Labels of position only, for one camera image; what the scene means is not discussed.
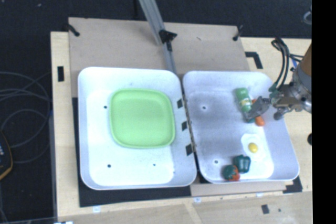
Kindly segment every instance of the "toy vegetable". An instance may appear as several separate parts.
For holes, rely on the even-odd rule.
[[[240,173],[247,173],[250,169],[251,159],[248,156],[239,155],[233,158],[233,164]]]
[[[223,175],[228,181],[238,181],[240,179],[238,168],[235,165],[225,166]]]

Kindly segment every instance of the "black floor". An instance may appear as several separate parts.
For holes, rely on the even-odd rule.
[[[311,26],[302,18],[312,0],[157,3],[165,22],[243,25],[242,36],[250,37],[311,38]],[[30,80],[8,72],[32,79],[45,75],[39,83],[52,98],[49,36],[51,31],[62,31],[70,16],[134,19],[133,0],[0,0],[0,126],[11,146],[34,137],[12,148],[16,163],[0,181],[0,221],[53,215],[50,148],[46,147],[49,130],[45,124],[49,102],[41,97],[45,96],[41,87],[34,84],[25,89]],[[145,20],[142,12],[140,19]],[[14,91],[16,96],[10,97],[9,91],[3,91],[13,88],[25,91]]]

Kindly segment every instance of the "black clamp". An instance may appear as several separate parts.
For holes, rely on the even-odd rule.
[[[159,35],[160,35],[162,43],[167,44],[167,50],[173,51],[171,41],[177,36],[177,34],[166,31],[166,30],[160,30]]]

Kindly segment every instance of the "green bottle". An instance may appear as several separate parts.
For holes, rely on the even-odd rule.
[[[248,95],[248,90],[246,88],[236,89],[236,96],[239,101],[240,108],[243,112],[248,112],[251,110],[252,101]]]

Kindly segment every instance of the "table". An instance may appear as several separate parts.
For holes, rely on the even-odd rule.
[[[82,26],[80,24],[83,20],[89,20],[88,25],[91,29],[89,36],[85,34],[88,31],[83,31],[87,22]],[[120,50],[127,49],[125,44],[128,44],[128,48],[137,50],[137,57],[132,59],[134,67],[145,63],[145,68],[164,69],[163,61],[148,61],[148,54],[143,53],[148,49],[147,47],[143,49],[143,46],[150,46],[151,50],[155,51],[155,59],[161,57],[159,48],[151,43],[147,22],[70,18],[69,23],[75,26],[81,33],[81,38],[87,42],[98,41],[97,36],[105,38],[108,42],[112,42],[112,39],[117,51],[119,50],[114,54],[117,66],[123,67],[125,63],[122,59],[125,53]],[[106,25],[113,26],[119,33],[118,38],[113,35],[105,36],[108,33],[105,31]],[[223,40],[227,39],[227,31],[234,33],[236,27],[166,23],[166,28],[178,33],[178,38],[173,41],[173,51],[177,70],[180,71],[179,77],[190,69],[260,71],[273,81],[278,76],[281,54],[270,45],[271,38],[239,38],[241,43],[238,43],[237,47],[231,50],[233,54],[230,54],[228,44],[231,43],[227,42],[228,44],[223,46],[225,43]],[[192,197],[79,207],[71,98],[77,91],[73,78],[83,66],[80,65],[81,60],[77,59],[75,60],[77,63],[74,63],[74,59],[71,59],[75,53],[75,55],[81,53],[74,51],[78,46],[70,45],[73,38],[71,32],[51,32],[57,214],[60,221],[108,223],[111,218],[114,223],[131,222],[131,220],[137,223],[158,222],[158,220],[163,223],[218,223],[224,220],[229,223],[260,223],[261,220],[263,223],[276,223],[284,219],[295,219],[297,223],[312,221],[312,149],[307,143],[307,137],[311,133],[311,114],[305,111],[285,115],[286,125],[300,164],[301,192],[283,193],[284,189],[290,189],[291,186],[295,189],[294,182],[278,182],[268,187],[259,184],[257,192],[248,186],[238,187],[239,191],[230,191],[227,188],[221,190],[221,195],[208,186],[193,184]],[[284,39],[284,41],[291,53],[299,55],[303,55],[311,43],[308,39]],[[258,69],[254,58],[242,60],[241,56],[242,54],[245,56],[245,52],[253,52],[251,55],[258,56],[263,69]],[[218,61],[221,55],[225,58],[224,62]],[[97,59],[92,57],[90,61],[94,63]],[[111,64],[102,61],[98,63],[103,66]]]

